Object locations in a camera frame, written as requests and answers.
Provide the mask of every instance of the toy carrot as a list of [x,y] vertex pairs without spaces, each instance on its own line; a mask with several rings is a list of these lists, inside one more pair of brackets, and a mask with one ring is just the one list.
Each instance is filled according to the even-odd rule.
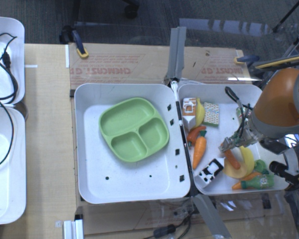
[[245,176],[244,178],[241,178],[239,182],[237,182],[236,184],[234,184],[231,188],[232,189],[242,189],[241,187],[241,181],[249,181],[251,180],[252,178],[256,177],[257,175],[262,175],[262,173],[260,172],[253,172],[247,176]]
[[234,156],[234,154],[231,152],[231,150],[226,150],[224,152],[225,157],[228,159],[229,163],[236,169],[238,170],[240,168],[240,163],[238,162],[238,160],[236,159],[236,157]]
[[195,148],[194,148],[194,156],[193,156],[193,169],[196,169],[201,158],[203,157],[203,155],[205,153],[206,144],[207,144],[205,135],[206,135],[205,130],[200,131],[200,137],[197,138],[197,140],[196,140],[196,144],[195,144]]
[[196,139],[197,139],[197,136],[198,136],[199,132],[200,132],[201,130],[205,130],[205,129],[206,129],[206,127],[205,127],[204,125],[193,128],[193,129],[188,133],[188,136],[187,136],[187,138],[186,138],[187,143],[188,143],[188,146],[193,146],[193,145],[195,145],[195,143],[196,143]]

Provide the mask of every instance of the table surface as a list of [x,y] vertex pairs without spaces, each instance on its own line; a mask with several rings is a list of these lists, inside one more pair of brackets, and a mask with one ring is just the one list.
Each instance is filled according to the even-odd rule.
[[[25,44],[25,64],[24,102],[29,113],[25,124],[27,202],[17,221],[0,226],[0,239],[61,239],[63,221],[74,220],[76,212],[74,132],[65,45]],[[268,230],[272,238],[294,238],[297,230],[290,208],[286,204],[282,209],[283,214],[278,216],[230,220],[225,224],[233,238],[265,238]],[[150,235],[152,230],[86,238]],[[197,224],[185,238],[214,237],[205,224]]]

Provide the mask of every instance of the white tray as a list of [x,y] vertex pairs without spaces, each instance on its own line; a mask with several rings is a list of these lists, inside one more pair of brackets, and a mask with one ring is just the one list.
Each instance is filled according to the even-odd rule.
[[[0,225],[14,222],[26,205],[25,174],[25,122],[22,114],[8,108],[14,124],[14,138],[7,159],[0,165]],[[11,123],[0,108],[0,161],[4,158],[11,140]]]
[[[248,84],[187,84],[178,90],[180,102],[184,98],[199,97],[201,102],[219,105],[219,126],[207,126],[206,152],[193,171],[195,178],[207,164],[216,157],[223,157],[218,147],[225,137],[237,130],[239,123],[236,117],[237,104],[225,94],[225,86],[229,86],[243,104],[254,106],[261,90]],[[152,157],[137,163],[120,161],[107,146],[98,129],[100,114],[109,107],[129,99],[143,97],[148,99],[162,115],[170,131],[168,145]],[[113,203],[140,200],[161,200],[183,197],[188,193],[190,183],[188,169],[182,143],[180,127],[175,107],[175,97],[165,85],[139,84],[85,84],[75,93],[75,112],[77,123],[77,155],[79,191],[81,196],[90,203]],[[282,156],[265,150],[260,144],[250,145],[254,159],[263,160],[267,166],[276,160],[285,164]],[[193,148],[189,149],[190,158]],[[199,180],[194,179],[197,189],[206,195],[240,194],[259,190],[232,190],[238,180],[219,173],[205,188]],[[262,190],[283,190],[288,183],[275,176],[273,188]]]
[[[24,80],[24,27],[13,18],[0,17],[0,34],[7,32],[17,36],[8,46],[11,72],[18,82],[18,92],[14,103],[22,100],[25,90]],[[0,37],[0,57],[11,40],[9,35]],[[0,67],[0,97],[13,92],[11,79]],[[14,222],[24,212],[26,205],[26,160],[25,160],[25,121],[20,112],[7,108],[14,124],[12,148],[7,159],[0,165],[0,225]],[[10,145],[11,124],[8,115],[0,107],[0,161]]]
[[[13,18],[0,17],[0,34],[9,33],[16,36],[8,46],[7,52],[11,60],[11,72],[18,82],[18,92],[15,104],[22,100],[25,92],[24,78],[24,27],[22,23]],[[0,57],[3,54],[6,44],[11,40],[9,35],[0,37]],[[0,66],[0,97],[6,97],[13,92],[11,79],[6,71]]]
[[[184,98],[188,97],[198,97],[202,103],[208,102],[212,104],[219,105],[219,126],[206,126],[207,127],[207,148],[206,152],[194,170],[194,177],[199,174],[199,172],[205,168],[208,163],[216,157],[224,157],[219,151],[218,147],[223,142],[225,137],[230,137],[234,131],[237,130],[239,123],[236,116],[236,108],[238,105],[225,94],[225,87],[229,86],[238,96],[240,101],[243,104],[250,103],[253,107],[260,94],[261,89],[254,85],[249,84],[232,84],[232,85],[213,85],[213,84],[204,84],[204,85],[183,85],[178,90],[179,100],[182,101]],[[261,147],[259,143],[248,146],[251,149],[254,159],[263,160],[267,167],[269,164],[276,160],[280,163],[285,164],[284,157],[282,155],[278,156],[272,152]],[[234,154],[237,154],[239,157],[240,150],[234,148]],[[193,147],[189,148],[189,153],[191,158],[193,157]],[[272,191],[272,190],[283,190],[288,186],[288,183],[279,176],[275,176],[275,185],[273,188],[264,189],[262,191]],[[223,194],[238,194],[238,193],[247,193],[247,192],[256,192],[259,190],[232,190],[232,185],[238,182],[237,179],[228,177],[223,172],[220,172],[215,179],[207,185],[205,188],[202,188],[202,185],[199,183],[199,180],[195,180],[195,185],[197,189],[205,195],[223,195]]]
[[[108,147],[98,120],[103,111],[132,97],[153,104],[168,127],[169,142],[150,157],[126,163]],[[188,193],[188,168],[170,88],[160,84],[84,84],[77,88],[74,99],[78,184],[83,199],[104,204],[181,198]]]

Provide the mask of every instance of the metal bracket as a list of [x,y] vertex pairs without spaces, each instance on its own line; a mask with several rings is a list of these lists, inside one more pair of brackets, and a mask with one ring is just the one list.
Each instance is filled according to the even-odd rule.
[[64,221],[63,239],[84,239],[83,220]]
[[184,68],[184,48],[186,40],[186,27],[172,28],[170,32],[169,61],[165,82],[175,79],[179,81]]
[[232,238],[208,196],[198,194],[193,197],[193,202],[215,239]]
[[283,152],[283,155],[288,167],[286,172],[291,174],[292,176],[299,175],[299,163],[295,149],[289,148]]

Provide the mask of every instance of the green bottle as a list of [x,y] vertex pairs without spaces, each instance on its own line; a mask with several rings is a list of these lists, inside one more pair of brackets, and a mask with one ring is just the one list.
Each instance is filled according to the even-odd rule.
[[240,182],[242,189],[254,188],[254,189],[267,189],[274,185],[273,174],[257,175],[249,181]]
[[260,172],[262,174],[269,174],[265,162],[262,161],[261,159],[258,159],[258,160],[255,161],[254,170],[257,171],[257,172]]

